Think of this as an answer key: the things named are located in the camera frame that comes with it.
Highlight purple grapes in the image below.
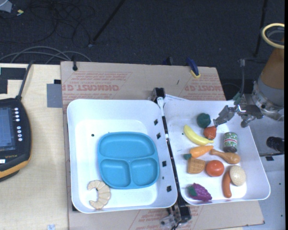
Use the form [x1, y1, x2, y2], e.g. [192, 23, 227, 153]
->
[187, 183, 213, 202]

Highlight thin black and white rod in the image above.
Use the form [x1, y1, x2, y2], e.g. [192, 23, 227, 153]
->
[156, 96, 187, 210]

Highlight white plastic tray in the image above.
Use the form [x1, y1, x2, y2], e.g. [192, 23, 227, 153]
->
[163, 99, 271, 206]
[66, 98, 179, 214]

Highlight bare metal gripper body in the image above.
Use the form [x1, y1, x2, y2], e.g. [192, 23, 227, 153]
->
[235, 90, 285, 122]

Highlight green broccoli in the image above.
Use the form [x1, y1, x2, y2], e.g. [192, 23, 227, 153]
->
[196, 113, 212, 129]

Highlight red orange toy fruit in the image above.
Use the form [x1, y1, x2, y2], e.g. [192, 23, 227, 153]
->
[203, 126, 217, 140]

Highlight green labelled small can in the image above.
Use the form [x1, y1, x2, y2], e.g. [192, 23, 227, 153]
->
[222, 131, 239, 153]

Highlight tan waffle piece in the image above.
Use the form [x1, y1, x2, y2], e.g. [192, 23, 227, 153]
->
[187, 157, 206, 175]

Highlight brown cardboard board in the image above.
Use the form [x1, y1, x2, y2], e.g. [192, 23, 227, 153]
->
[60, 61, 265, 230]

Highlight blue divided plate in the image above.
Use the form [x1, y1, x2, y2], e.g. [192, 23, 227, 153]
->
[97, 131, 160, 189]

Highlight orange sausage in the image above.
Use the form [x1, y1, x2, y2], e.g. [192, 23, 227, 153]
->
[222, 171, 233, 199]

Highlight beige bread roll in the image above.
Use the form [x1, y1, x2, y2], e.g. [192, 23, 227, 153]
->
[229, 165, 247, 187]

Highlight black cylinder on white bracket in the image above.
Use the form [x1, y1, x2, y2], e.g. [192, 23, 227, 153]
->
[265, 136, 285, 153]

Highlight orange carrot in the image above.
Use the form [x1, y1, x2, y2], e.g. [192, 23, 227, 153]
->
[183, 145, 214, 160]

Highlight beige croissant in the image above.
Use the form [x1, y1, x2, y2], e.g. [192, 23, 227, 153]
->
[87, 179, 111, 210]

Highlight yellow banana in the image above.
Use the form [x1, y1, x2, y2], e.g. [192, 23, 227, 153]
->
[183, 125, 215, 146]

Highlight black block with wires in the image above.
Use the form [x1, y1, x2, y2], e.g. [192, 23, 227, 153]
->
[177, 205, 192, 224]
[152, 87, 166, 102]

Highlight orange tomato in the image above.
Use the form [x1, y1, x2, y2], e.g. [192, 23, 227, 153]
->
[205, 160, 225, 177]

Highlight brown chicken drumstick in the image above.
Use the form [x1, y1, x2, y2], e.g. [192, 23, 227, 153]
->
[209, 149, 241, 165]

